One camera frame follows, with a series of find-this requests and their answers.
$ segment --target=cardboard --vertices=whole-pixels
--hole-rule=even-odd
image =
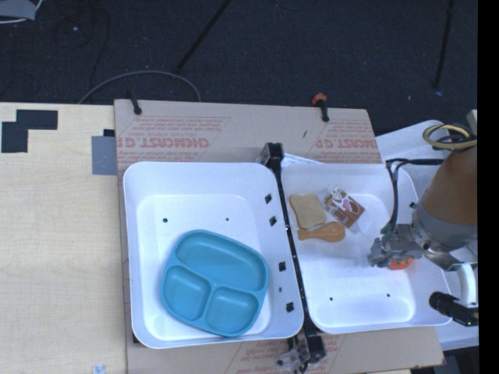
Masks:
[[[329,108],[329,122],[307,107],[115,101],[115,134],[122,231],[126,349],[130,374],[279,372],[274,357],[286,340],[234,342],[164,350],[133,342],[122,176],[138,161],[254,162],[265,143],[323,163],[379,164],[369,116],[361,109]],[[323,334],[327,356],[307,372],[346,374],[441,365],[435,329],[419,327],[346,335]]]

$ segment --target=blue divided plate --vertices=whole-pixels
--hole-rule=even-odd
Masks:
[[[176,319],[224,337],[237,337],[257,320],[268,267],[254,249],[205,230],[185,233],[161,278],[161,301]]]

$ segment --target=white cable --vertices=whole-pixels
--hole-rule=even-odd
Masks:
[[[35,7],[34,11],[35,13],[38,11],[38,9],[41,7],[42,3],[44,2],[45,0],[38,0],[38,4],[37,6]],[[21,22],[25,22],[27,19],[26,18],[18,18],[18,19],[8,19],[6,21],[0,21],[0,25],[3,25],[3,24],[8,24],[8,23],[21,23]]]

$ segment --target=black fabric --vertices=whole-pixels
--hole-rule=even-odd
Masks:
[[[172,72],[225,0],[47,0],[0,25],[0,101],[78,103]],[[179,76],[203,102],[363,108],[376,134],[477,108],[478,0],[231,0]],[[198,101],[160,73],[84,101]]]

